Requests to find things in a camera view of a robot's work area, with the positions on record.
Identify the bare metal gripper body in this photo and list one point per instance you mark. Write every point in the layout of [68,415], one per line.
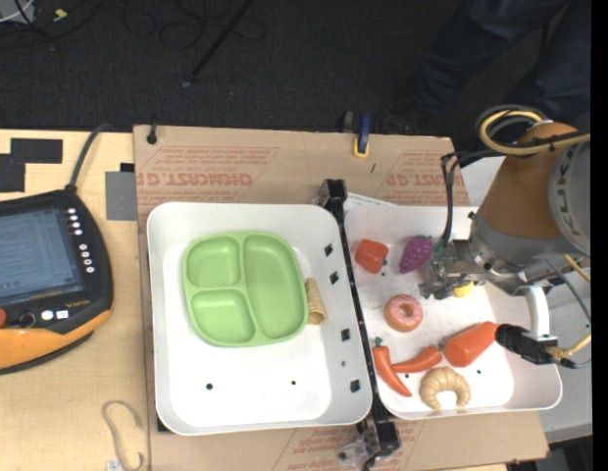
[458,260]

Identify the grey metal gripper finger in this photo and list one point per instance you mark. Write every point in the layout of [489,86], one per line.
[431,288]
[451,287]

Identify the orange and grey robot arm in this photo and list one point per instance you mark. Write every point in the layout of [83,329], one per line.
[520,199]

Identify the yellow round toy fruit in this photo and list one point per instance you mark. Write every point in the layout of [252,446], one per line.
[465,290]

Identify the white plastic tray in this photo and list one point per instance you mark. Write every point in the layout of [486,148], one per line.
[265,390]
[461,307]

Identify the purple grapes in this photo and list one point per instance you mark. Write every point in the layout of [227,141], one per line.
[415,254]

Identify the pink doughnut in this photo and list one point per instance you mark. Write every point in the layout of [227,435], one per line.
[393,317]

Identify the orange carrot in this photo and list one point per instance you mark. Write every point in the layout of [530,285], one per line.
[468,345]

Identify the orange bell pepper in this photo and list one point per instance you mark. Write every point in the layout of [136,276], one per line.
[370,254]

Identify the orange chili pepper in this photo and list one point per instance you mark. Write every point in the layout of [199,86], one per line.
[421,359]
[386,368]

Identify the thin black rod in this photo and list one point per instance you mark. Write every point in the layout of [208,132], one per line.
[355,292]

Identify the beige croissant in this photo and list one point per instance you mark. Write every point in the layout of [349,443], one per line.
[443,380]

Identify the white paper sheet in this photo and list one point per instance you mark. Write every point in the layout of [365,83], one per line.
[370,200]

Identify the beige waffle cone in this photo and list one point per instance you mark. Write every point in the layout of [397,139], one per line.
[316,304]

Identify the green divided plate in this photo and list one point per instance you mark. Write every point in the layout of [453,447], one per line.
[272,282]

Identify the brown cardboard board red print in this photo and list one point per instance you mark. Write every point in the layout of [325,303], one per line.
[284,165]

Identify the person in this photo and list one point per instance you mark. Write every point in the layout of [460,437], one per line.
[529,42]

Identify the black cylinder on white bracket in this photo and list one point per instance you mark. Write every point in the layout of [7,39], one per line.
[522,341]

